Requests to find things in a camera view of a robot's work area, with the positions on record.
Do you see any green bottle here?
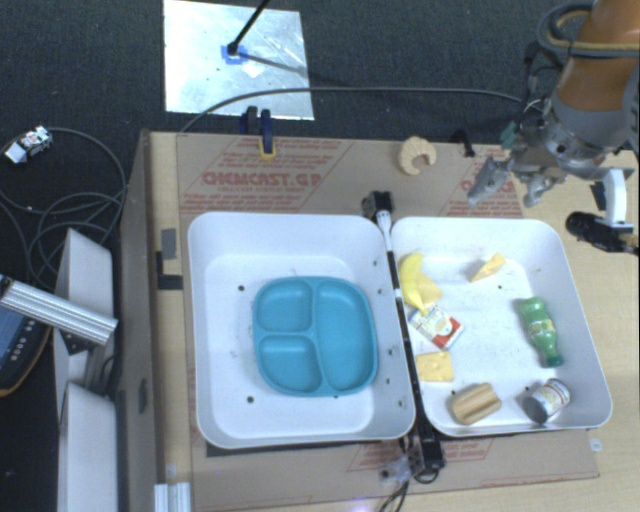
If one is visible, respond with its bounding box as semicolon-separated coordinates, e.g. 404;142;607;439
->
516;296;566;369

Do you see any small white and yellow can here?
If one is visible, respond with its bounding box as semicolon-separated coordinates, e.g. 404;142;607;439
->
522;378;572;424

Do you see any tan toy bread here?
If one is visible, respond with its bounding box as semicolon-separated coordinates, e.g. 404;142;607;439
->
446;382;503;427

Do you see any black cylinder on white bracket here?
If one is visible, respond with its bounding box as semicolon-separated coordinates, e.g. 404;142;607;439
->
565;167;637;253

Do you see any black block with thin wires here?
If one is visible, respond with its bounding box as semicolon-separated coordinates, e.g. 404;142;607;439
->
361;189;396;219
408;433;446;476

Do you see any yellow cheese wedge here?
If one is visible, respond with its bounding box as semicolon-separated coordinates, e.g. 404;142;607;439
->
468;251;507;284

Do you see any yellow cheese slice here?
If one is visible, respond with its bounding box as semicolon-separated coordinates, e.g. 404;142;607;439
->
414;350;456;384

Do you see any tan toy croissant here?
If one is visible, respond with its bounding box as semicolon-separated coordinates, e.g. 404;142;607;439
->
397;136;438;176

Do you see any thin black and white rod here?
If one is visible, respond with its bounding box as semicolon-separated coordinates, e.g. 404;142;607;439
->
378;209;432;442

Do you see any red and white carton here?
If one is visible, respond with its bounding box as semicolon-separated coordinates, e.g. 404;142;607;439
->
407;303;465;351

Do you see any brown cardboard board red print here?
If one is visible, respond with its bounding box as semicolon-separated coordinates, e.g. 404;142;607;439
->
174;130;601;500

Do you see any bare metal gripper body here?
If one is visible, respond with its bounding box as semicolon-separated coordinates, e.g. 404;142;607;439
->
508;123;609;184

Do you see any white plastic tray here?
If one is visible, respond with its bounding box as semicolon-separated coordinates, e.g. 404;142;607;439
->
389;215;614;439
187;210;418;450

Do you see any yellow banana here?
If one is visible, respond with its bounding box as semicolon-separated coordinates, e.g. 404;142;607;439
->
397;251;444;316

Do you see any blue divided plate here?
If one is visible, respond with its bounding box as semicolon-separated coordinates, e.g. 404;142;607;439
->
251;275;379;398

